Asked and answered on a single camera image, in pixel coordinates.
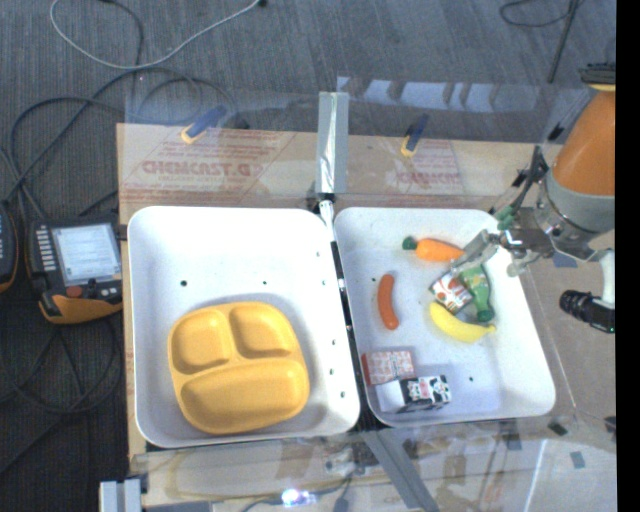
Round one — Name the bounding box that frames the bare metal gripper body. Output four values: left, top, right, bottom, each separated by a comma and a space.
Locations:
498, 203, 597, 263

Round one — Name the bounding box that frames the orange carrot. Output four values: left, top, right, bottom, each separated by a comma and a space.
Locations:
401, 235, 467, 263

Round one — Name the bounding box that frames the green bottle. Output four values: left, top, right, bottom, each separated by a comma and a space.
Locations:
458, 264, 497, 323

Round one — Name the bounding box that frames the yellow banana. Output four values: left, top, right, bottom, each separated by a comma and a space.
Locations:
428, 301, 498, 345

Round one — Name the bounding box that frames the orange sausage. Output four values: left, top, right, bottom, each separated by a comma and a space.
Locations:
376, 272, 401, 332

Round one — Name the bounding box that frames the white plastic tray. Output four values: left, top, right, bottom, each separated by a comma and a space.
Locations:
126, 205, 362, 449
332, 206, 558, 429

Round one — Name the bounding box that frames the red and white packet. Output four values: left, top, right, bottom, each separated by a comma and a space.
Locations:
360, 349, 418, 387

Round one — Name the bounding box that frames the black and white cow carton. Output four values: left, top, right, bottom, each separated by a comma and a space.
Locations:
374, 374, 453, 415

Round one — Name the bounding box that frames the yellow divided plate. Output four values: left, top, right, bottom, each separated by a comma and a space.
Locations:
166, 300, 312, 436

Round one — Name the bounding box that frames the brown cardboard board red print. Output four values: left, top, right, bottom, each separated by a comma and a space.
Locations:
115, 122, 617, 501

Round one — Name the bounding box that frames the black cylinder on white bracket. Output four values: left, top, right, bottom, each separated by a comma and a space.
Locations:
558, 249, 617, 335

